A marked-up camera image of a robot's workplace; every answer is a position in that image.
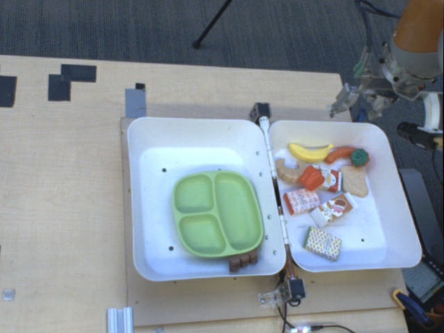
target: table surface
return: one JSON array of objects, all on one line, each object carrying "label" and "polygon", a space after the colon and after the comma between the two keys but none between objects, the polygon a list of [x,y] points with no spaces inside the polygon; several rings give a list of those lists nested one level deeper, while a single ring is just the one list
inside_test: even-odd
[{"label": "table surface", "polygon": [[[48,101],[48,75],[60,74],[61,64],[96,65],[97,80],[72,83],[70,102]],[[17,56],[0,56],[0,75],[17,77],[14,107],[0,108],[0,289],[16,291],[14,300],[0,301],[0,325],[20,333],[106,332],[106,310],[128,305],[121,152],[125,89],[146,85],[148,115],[245,119],[254,103],[269,102],[272,121],[329,121],[326,105],[341,89],[337,74]],[[349,121],[350,115],[334,120]],[[293,323],[407,332],[401,309],[389,297],[391,289],[404,289],[398,269],[331,273],[308,287],[314,303],[341,306],[353,298],[355,309],[292,310]],[[358,297],[356,287],[363,287]],[[205,306],[224,311],[217,302]],[[282,327],[275,311],[185,321],[164,325],[165,332],[278,332]]]}]

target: food box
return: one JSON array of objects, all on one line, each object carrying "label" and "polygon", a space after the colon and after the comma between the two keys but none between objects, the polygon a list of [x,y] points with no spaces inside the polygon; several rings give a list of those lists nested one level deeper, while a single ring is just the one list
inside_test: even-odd
[{"label": "food box", "polygon": [[[316,227],[309,213],[284,217],[297,265],[313,272],[416,265],[421,247],[407,200],[385,134],[368,123],[278,121],[269,131],[274,160],[284,158],[288,166],[297,160],[287,150],[290,142],[306,147],[327,144],[366,149],[369,188],[364,198],[355,197],[357,208],[323,228],[341,242],[341,253],[331,262],[304,248],[307,231]],[[169,119],[144,117],[128,129],[133,252],[135,268],[152,281],[273,275],[285,265],[285,249],[271,166],[264,134],[255,123],[244,120]],[[339,168],[339,160],[320,166]],[[241,174],[254,189],[262,217],[257,263],[235,274],[227,257],[205,257],[185,248],[176,227],[173,188],[179,179],[200,172],[227,171]],[[278,180],[283,195],[295,187]],[[324,203],[337,196],[320,191]]]}]

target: gray carpet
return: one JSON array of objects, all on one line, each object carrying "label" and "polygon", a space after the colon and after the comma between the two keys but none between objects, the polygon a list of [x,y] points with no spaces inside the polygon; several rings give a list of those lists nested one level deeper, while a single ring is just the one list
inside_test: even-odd
[{"label": "gray carpet", "polygon": [[[353,83],[352,66],[365,40],[354,0],[234,0],[201,49],[192,49],[223,1],[0,0],[0,54],[326,71]],[[369,1],[398,14],[407,2]],[[380,52],[396,21],[370,20]],[[431,89],[442,88],[440,76]],[[443,230],[442,153],[433,161],[432,152],[399,139],[395,129],[402,121],[421,124],[422,104],[398,101],[376,124],[398,166],[423,175]]]}]

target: green divided plate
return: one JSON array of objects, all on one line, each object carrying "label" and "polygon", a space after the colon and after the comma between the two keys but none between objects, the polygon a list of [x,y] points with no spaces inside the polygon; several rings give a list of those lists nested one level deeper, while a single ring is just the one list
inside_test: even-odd
[{"label": "green divided plate", "polygon": [[250,181],[234,171],[185,176],[173,188],[174,220],[187,250],[224,257],[256,248],[264,224]]}]

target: metal rod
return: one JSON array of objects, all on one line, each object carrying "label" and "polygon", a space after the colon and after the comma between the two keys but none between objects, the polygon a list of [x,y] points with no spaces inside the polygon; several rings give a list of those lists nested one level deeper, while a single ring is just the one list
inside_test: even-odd
[{"label": "metal rod", "polygon": [[219,18],[222,16],[222,14],[225,12],[225,10],[227,9],[227,7],[231,4],[232,0],[226,0],[225,3],[222,5],[221,9],[216,13],[216,15],[213,17],[213,19],[211,20],[211,22],[208,24],[207,28],[202,32],[202,34],[200,35],[200,37],[195,40],[193,42],[193,47],[195,49],[199,49],[200,48],[200,44],[202,43],[203,39],[205,38],[205,36],[211,31],[211,29],[213,28],[213,26],[216,24],[217,20],[219,20]]}]

